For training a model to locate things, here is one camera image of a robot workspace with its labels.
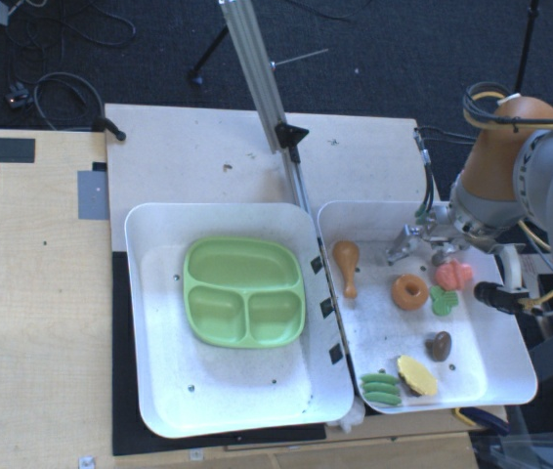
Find yellow biscuit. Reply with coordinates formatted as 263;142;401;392
396;354;440;399

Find black cylinder on white bracket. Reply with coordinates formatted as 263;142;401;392
473;243;535;316

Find pale wood board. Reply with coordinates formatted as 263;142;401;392
104;104;509;454

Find brown chicken drumstick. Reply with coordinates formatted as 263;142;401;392
331;239;362;300

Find green pea pods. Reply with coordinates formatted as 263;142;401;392
359;371;404;407

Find thin black and white rod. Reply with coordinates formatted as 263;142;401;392
284;158;367;434

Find pink toy shrimp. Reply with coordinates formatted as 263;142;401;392
434;259;475;293

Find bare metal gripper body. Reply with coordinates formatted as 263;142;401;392
404;201;476;253

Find white plastic tray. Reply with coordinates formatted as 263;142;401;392
316;199;539;416
123;201;357;440

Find orange doughnut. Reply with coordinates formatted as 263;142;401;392
390;274;430;312

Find brown mushroom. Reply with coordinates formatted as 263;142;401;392
424;330;453;363

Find green broccoli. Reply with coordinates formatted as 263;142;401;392
428;284;460;318

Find green divided plate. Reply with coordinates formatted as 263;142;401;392
182;235;307;351

